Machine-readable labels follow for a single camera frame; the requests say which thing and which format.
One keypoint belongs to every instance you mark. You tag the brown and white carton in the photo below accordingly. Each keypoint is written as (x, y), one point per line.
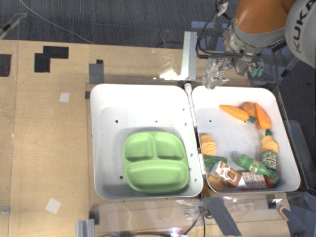
(225, 175)

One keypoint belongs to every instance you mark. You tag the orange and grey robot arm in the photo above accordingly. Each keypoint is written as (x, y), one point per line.
(259, 11)

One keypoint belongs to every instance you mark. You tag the white plastic tray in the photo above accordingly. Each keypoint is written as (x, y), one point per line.
(229, 137)
(138, 107)

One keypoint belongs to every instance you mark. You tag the green bottle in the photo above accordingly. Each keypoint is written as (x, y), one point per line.
(254, 166)

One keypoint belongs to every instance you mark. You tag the brown toy bread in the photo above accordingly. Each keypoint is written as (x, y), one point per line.
(215, 184)

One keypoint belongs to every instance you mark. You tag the green divided plate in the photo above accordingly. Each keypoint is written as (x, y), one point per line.
(155, 169)

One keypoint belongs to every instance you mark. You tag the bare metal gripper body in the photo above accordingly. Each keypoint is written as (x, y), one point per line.
(237, 46)

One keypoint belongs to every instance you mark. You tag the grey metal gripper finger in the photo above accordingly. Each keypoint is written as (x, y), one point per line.
(221, 74)
(209, 79)

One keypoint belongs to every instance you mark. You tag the orange carrot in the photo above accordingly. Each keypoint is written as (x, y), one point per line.
(234, 112)
(263, 118)

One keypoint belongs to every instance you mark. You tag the orange and white carton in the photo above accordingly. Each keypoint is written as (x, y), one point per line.
(254, 180)

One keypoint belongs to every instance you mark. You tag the pale wood board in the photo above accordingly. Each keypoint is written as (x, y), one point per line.
(49, 132)

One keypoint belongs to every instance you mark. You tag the dark green toy vegetable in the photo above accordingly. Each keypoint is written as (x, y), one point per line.
(212, 160)

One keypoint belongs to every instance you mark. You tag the orange toy vegetable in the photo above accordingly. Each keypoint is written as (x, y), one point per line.
(249, 108)

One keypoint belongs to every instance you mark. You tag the green printed can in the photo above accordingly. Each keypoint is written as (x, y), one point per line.
(269, 160)

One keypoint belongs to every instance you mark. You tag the yellow corn cob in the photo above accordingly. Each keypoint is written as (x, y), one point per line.
(208, 146)
(269, 144)

